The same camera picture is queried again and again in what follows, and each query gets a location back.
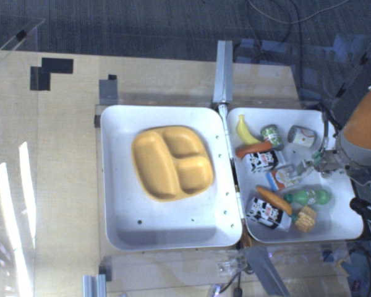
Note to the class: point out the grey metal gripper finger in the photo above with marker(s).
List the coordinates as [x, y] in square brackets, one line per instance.
[299, 174]
[306, 163]

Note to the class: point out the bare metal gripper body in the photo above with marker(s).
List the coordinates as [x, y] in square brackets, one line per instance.
[329, 162]

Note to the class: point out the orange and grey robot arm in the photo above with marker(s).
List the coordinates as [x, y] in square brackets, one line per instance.
[365, 119]

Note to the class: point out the orange and blue carton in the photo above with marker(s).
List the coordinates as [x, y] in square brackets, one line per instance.
[279, 179]

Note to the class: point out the white can with orange print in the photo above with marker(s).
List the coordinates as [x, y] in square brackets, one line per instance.
[303, 137]

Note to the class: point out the green bottle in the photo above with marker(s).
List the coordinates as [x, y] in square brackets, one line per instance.
[312, 196]

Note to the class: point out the orange carrot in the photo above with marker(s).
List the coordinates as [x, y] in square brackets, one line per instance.
[273, 200]

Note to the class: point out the cow print carton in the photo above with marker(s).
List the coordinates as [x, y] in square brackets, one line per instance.
[264, 212]
[261, 161]

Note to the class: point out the green and white can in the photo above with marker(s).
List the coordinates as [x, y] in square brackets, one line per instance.
[272, 136]

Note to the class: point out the yellow corn cob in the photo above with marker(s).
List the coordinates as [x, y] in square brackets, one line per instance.
[305, 220]

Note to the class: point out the orange sausage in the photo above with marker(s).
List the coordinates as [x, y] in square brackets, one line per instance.
[253, 148]

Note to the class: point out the white plastic tray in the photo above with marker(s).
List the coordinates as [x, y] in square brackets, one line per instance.
[123, 172]
[337, 221]

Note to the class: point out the yellow banana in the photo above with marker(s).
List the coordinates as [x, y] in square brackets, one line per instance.
[244, 133]

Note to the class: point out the thin black and white rod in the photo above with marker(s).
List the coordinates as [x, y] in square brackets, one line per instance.
[228, 135]

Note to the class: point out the yellow divided plate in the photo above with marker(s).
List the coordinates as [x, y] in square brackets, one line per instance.
[154, 166]

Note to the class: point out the pale wood board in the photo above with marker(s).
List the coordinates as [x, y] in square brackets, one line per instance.
[173, 82]

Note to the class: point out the black cylinder on white bracket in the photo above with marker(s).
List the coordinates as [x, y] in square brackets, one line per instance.
[366, 207]

